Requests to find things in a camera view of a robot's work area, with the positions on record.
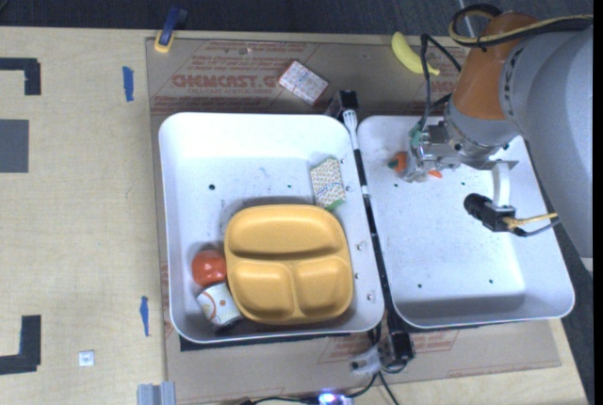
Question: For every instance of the orange carrot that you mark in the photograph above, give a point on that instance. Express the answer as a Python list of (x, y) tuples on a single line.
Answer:
[(399, 162)]

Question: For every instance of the black cylinder on white bracket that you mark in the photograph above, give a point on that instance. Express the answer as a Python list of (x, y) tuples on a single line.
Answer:
[(490, 211)]

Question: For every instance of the white and orange can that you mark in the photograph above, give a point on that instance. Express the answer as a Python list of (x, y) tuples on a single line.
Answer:
[(219, 306)]

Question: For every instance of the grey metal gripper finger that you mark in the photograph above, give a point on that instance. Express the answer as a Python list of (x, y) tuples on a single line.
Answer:
[(411, 171), (428, 166)]

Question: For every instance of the orange tomato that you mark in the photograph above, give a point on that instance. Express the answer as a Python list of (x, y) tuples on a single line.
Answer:
[(208, 266)]

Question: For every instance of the white plastic tray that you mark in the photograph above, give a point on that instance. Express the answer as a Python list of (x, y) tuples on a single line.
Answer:
[(264, 149), (447, 252)]

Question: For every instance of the thin black and white rod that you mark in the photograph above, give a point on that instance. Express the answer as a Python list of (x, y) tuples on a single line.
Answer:
[(365, 186)]

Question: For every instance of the brown cardboard board red print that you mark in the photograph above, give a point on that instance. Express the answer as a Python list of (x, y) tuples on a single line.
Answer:
[(226, 78)]

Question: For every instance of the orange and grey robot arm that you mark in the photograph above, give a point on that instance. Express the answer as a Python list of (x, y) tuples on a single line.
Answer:
[(542, 102)]

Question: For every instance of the yellow banana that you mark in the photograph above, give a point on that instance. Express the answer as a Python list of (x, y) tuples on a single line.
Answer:
[(409, 56)]

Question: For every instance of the white and red packet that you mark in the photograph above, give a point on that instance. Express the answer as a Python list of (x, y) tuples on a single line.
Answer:
[(303, 82)]

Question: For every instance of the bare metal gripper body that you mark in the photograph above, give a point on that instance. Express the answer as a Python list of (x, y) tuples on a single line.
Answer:
[(440, 144)]

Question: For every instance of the yellow divided plate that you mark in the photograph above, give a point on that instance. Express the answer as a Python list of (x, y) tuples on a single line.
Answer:
[(287, 264)]

